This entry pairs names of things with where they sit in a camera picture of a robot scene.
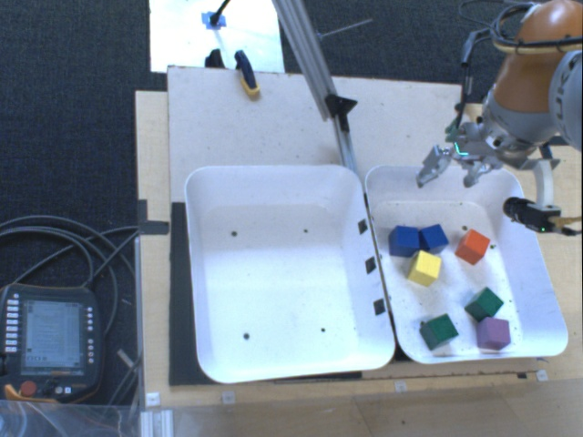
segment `yellow cube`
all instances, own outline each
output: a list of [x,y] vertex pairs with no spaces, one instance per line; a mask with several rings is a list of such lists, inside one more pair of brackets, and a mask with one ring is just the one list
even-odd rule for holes
[[413,261],[407,278],[428,287],[439,277],[441,258],[425,251],[419,251]]

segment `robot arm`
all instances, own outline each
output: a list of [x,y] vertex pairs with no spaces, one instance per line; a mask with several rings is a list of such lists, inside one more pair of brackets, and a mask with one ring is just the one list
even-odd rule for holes
[[[516,40],[502,37],[504,21],[521,13],[525,16]],[[582,4],[551,0],[542,5],[512,5],[490,28],[470,34],[462,54],[466,73],[476,41],[488,33],[494,45],[507,53],[506,59],[482,116],[462,124],[466,76],[458,117],[445,130],[445,139],[453,146],[433,147],[417,174],[419,187],[437,178],[452,160],[467,170],[466,187],[504,165],[531,169],[537,177],[537,202],[510,201],[505,213],[535,231],[572,231],[565,229],[560,208],[553,205],[552,169],[559,160],[552,158],[548,143],[560,134],[561,140],[581,150],[582,21]],[[537,149],[543,157],[530,158]]]

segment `cube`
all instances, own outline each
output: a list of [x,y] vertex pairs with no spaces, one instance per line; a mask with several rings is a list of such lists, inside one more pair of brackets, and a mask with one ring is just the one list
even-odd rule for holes
[[475,265],[484,257],[489,244],[490,239],[486,238],[482,233],[470,229],[457,245],[455,255],[465,260],[465,262]]
[[425,251],[419,251],[411,261],[407,278],[428,287],[439,277],[441,258]]
[[431,254],[439,254],[449,244],[441,225],[433,225],[419,230],[421,249]]
[[488,350],[502,350],[510,344],[508,321],[486,317],[476,328],[477,346]]
[[419,250],[419,230],[397,225],[389,235],[389,254],[410,258]]
[[465,306],[465,311],[476,321],[494,317],[504,302],[488,287],[476,294]]
[[429,350],[445,345],[458,335],[454,323],[447,314],[423,323],[419,331]]

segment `orange cube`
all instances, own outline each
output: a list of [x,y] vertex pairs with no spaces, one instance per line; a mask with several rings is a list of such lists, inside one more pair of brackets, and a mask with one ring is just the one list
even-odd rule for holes
[[482,233],[470,229],[457,245],[455,255],[458,258],[475,265],[484,257],[489,244],[490,239],[486,238]]

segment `dark floor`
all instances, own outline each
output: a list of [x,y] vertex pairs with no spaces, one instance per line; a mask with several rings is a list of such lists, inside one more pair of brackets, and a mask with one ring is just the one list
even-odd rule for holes
[[[457,16],[465,0],[305,1],[322,33],[374,20],[324,39],[335,75],[456,83],[460,47],[477,29]],[[490,20],[498,10],[470,11]],[[164,76],[149,72],[148,44],[148,0],[0,0],[0,222],[52,214],[100,230],[137,223],[134,92],[166,88]],[[298,70],[286,44],[284,58],[289,71]],[[474,100],[486,93],[500,60],[491,46],[476,51]],[[36,262],[48,244],[3,242],[0,284]],[[75,285],[80,264],[55,266],[40,282]],[[133,282],[122,270],[123,301],[93,403],[107,402],[127,370],[116,351],[136,357]],[[99,297],[107,310],[106,281]]]

